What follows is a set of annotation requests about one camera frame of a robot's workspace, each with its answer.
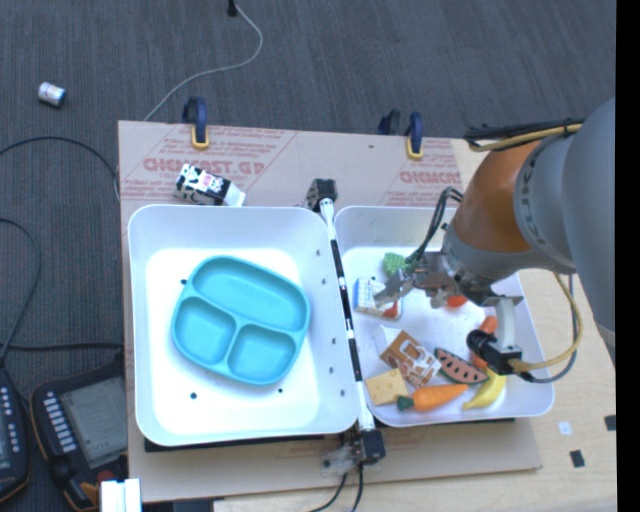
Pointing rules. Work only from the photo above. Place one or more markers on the yellow banana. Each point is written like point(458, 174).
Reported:
point(490, 392)

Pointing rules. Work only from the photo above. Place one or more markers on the green broccoli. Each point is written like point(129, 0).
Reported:
point(393, 262)

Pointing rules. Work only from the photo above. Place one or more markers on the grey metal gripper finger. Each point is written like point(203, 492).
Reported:
point(440, 299)
point(394, 290)

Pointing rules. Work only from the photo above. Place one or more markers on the brown cardboard board red print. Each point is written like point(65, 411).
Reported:
point(300, 160)

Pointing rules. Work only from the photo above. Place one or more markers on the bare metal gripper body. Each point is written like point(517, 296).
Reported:
point(441, 280)

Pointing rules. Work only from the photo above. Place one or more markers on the blue and white carton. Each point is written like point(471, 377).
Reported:
point(364, 295)

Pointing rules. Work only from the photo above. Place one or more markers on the blue divided plate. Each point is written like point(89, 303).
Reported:
point(235, 320)

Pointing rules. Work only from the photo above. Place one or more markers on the small red toy piece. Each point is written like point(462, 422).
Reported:
point(392, 312)

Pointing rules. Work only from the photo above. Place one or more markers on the brown and white carton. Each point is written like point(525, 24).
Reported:
point(410, 357)

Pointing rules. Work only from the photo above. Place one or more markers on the yellow cheese wedge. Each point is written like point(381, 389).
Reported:
point(386, 386)

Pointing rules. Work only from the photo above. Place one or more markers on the orange carrot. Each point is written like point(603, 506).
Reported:
point(437, 396)

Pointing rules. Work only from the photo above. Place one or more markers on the orange sausage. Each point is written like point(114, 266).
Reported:
point(489, 324)

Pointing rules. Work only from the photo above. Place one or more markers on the thin black and white rod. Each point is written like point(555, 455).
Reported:
point(345, 300)

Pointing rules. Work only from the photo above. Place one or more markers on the black and white cow carton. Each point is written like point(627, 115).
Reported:
point(205, 185)

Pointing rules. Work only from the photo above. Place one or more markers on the small orange toy piece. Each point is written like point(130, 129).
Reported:
point(456, 301)

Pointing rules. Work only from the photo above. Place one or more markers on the black cylinder on white bracket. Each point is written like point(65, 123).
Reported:
point(495, 350)

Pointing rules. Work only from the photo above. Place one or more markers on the white plastic tray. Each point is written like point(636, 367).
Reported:
point(225, 415)
point(435, 325)

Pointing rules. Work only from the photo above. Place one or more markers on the small silver can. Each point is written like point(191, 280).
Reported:
point(51, 94)

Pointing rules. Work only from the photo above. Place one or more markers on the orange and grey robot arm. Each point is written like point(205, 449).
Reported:
point(550, 200)

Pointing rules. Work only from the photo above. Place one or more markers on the watermelon slice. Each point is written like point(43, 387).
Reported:
point(457, 369)

